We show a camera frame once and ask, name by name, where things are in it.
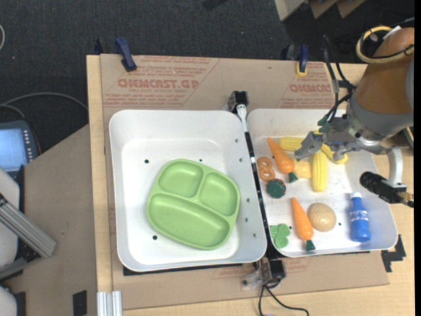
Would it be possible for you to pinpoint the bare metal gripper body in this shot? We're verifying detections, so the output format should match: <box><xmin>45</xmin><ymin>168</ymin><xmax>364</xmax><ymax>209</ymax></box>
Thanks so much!
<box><xmin>321</xmin><ymin>117</ymin><xmax>395</xmax><ymax>156</ymax></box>

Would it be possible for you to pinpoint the yellow corn cob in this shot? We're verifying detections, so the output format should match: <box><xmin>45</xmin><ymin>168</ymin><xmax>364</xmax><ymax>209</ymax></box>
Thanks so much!
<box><xmin>278</xmin><ymin>136</ymin><xmax>307</xmax><ymax>151</ymax></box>
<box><xmin>320</xmin><ymin>143</ymin><xmax>349</xmax><ymax>165</ymax></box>
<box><xmin>310</xmin><ymin>150</ymin><xmax>329</xmax><ymax>193</ymax></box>

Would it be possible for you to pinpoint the yellow cheese wedge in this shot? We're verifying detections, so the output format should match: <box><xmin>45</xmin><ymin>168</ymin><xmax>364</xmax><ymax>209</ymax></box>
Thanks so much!
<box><xmin>292</xmin><ymin>160</ymin><xmax>312</xmax><ymax>180</ymax></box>

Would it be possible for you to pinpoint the orange carrot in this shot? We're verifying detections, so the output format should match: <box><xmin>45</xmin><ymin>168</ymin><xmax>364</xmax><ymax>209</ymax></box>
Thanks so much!
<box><xmin>266</xmin><ymin>137</ymin><xmax>299</xmax><ymax>184</ymax></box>
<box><xmin>291</xmin><ymin>197</ymin><xmax>316</xmax><ymax>251</ymax></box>

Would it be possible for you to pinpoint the white plastic tray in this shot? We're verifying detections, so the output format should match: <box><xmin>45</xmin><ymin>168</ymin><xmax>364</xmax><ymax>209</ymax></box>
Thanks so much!
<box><xmin>108</xmin><ymin>109</ymin><xmax>268</xmax><ymax>273</ymax></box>
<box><xmin>245</xmin><ymin>107</ymin><xmax>399</xmax><ymax>259</ymax></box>

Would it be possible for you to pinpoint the orange pretzel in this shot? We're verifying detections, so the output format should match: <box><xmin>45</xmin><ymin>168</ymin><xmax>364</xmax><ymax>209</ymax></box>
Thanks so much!
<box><xmin>256</xmin><ymin>156</ymin><xmax>276</xmax><ymax>182</ymax></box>

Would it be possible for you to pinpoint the dark green pumpkin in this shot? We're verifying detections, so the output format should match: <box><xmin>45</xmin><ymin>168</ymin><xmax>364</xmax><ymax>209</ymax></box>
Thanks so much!
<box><xmin>265</xmin><ymin>178</ymin><xmax>287</xmax><ymax>199</ymax></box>

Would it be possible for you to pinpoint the thin black and white rod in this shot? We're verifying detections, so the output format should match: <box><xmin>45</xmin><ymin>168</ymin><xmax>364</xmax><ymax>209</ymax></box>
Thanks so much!
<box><xmin>236</xmin><ymin>105</ymin><xmax>274</xmax><ymax>259</ymax></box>

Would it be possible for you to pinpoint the beige egg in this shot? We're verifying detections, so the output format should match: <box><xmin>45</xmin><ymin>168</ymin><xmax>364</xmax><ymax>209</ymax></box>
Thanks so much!
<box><xmin>307</xmin><ymin>202</ymin><xmax>337</xmax><ymax>233</ymax></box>

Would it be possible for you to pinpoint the blue bottle white cap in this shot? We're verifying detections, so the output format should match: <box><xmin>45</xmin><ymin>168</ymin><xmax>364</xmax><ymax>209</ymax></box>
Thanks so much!
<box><xmin>348</xmin><ymin>191</ymin><xmax>372</xmax><ymax>243</ymax></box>

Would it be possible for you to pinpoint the green lettuce leaf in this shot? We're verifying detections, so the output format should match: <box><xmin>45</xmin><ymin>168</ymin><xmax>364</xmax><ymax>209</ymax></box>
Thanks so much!
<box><xmin>269</xmin><ymin>223</ymin><xmax>292</xmax><ymax>250</ymax></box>

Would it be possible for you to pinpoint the green divided plate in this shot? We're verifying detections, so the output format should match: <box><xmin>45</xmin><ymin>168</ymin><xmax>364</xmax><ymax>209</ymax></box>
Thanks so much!
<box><xmin>145</xmin><ymin>158</ymin><xmax>241</xmax><ymax>251</ymax></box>

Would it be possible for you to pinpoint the brown cardboard board red print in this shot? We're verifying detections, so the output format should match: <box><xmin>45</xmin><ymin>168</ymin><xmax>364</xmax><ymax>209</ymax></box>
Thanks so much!
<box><xmin>100</xmin><ymin>53</ymin><xmax>391</xmax><ymax>311</ymax></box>

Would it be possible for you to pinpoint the black cylinder on white bracket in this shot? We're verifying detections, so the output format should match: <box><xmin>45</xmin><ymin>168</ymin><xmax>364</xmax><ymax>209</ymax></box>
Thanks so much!
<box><xmin>359</xmin><ymin>146</ymin><xmax>409</xmax><ymax>205</ymax></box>

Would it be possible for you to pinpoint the black block with thin wires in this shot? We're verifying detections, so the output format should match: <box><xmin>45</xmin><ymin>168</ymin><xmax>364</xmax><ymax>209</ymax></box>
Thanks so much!
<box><xmin>241</xmin><ymin>258</ymin><xmax>286</xmax><ymax>291</ymax></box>
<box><xmin>226</xmin><ymin>90</ymin><xmax>249</xmax><ymax>113</ymax></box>

